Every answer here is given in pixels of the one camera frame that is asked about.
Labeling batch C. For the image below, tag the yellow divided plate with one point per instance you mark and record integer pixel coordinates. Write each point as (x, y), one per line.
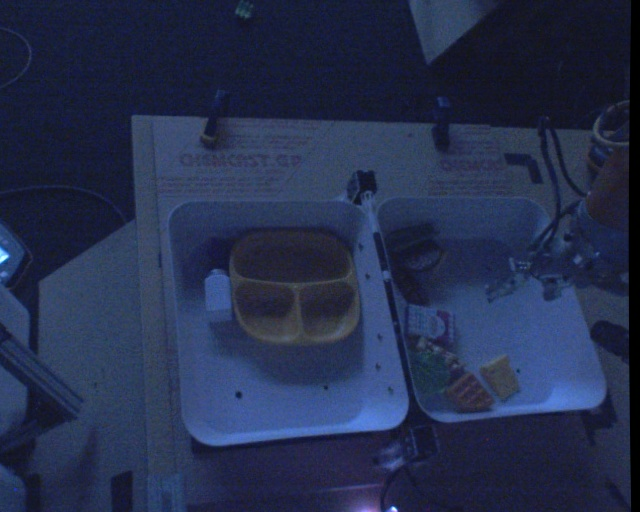
(292, 260)

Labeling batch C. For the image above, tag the brown cardboard board red print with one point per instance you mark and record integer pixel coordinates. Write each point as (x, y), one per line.
(300, 160)

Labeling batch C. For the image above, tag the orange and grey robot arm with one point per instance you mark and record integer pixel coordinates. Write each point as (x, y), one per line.
(609, 190)

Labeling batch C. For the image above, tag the white plastic bottle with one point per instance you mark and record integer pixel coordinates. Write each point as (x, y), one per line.
(218, 296)

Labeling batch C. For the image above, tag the green broccoli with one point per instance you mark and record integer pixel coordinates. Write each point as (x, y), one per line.
(429, 374)

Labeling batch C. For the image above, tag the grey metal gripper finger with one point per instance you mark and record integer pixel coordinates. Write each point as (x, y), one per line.
(505, 286)
(552, 290)

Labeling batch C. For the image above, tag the orange ridged biscuit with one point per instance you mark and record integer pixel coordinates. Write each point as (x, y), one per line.
(469, 393)

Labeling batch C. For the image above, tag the pink and white carton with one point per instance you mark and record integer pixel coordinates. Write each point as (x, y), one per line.
(431, 325)

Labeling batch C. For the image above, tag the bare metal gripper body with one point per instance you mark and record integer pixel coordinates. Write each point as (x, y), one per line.
(560, 262)

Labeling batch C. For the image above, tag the yellow bread slice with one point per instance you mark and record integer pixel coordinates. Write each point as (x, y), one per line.
(500, 376)

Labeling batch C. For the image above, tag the white plastic tray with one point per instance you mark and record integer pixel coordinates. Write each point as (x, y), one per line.
(545, 350)
(280, 400)

